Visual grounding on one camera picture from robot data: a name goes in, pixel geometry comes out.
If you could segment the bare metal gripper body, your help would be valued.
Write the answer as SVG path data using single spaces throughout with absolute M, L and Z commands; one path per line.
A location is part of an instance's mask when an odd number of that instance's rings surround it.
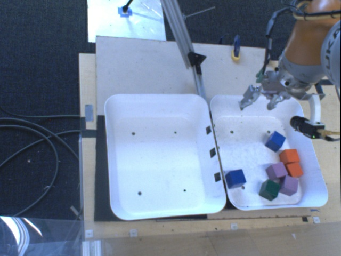
M 313 84 L 300 81 L 289 72 L 285 71 L 266 71 L 260 75 L 262 93 L 266 95 L 282 95 L 289 98 L 294 97 L 303 100 L 307 91 Z

